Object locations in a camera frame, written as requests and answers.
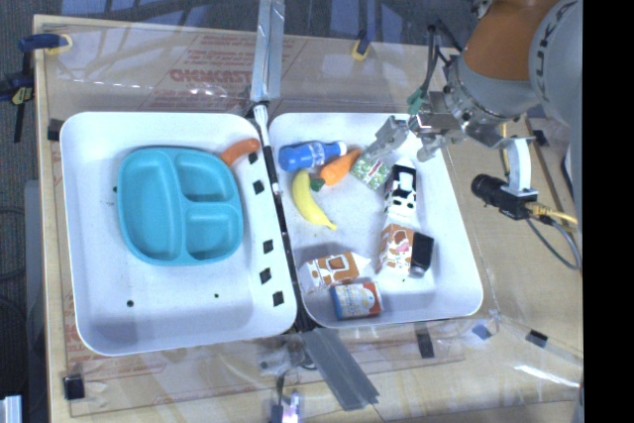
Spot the orange sausage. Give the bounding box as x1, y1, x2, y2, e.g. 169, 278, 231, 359
219, 138, 262, 167

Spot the white plastic tray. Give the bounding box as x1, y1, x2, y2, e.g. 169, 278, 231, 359
58, 110, 298, 358
266, 112, 485, 330

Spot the black cylinder on white bracket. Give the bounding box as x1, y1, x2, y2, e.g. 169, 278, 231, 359
470, 137, 540, 221

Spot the blue divided plate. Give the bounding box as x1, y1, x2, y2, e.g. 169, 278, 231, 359
116, 146, 246, 267

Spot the red blue and white packet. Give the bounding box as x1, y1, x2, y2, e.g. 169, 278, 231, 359
329, 280, 385, 322

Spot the black and white cow carton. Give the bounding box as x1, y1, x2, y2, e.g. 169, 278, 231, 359
382, 160, 419, 220

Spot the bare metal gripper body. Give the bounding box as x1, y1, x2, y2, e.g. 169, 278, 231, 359
408, 86, 480, 150

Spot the blue bottle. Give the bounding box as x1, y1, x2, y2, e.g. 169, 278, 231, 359
277, 140, 349, 173

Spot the brown and white carton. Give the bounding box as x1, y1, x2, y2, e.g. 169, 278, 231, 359
377, 222, 416, 276
298, 251, 372, 296

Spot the yellow banana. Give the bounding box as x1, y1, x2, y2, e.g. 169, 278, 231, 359
290, 167, 339, 232

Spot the brown cardboard board red print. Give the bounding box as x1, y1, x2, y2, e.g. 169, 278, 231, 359
42, 27, 496, 417

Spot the small black box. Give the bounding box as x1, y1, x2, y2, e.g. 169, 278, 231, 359
409, 231, 436, 279

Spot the orange carrot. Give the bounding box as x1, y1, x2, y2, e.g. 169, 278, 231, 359
309, 148, 364, 193

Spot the green and white carton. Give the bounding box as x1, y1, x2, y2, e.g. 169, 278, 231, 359
349, 148, 393, 191

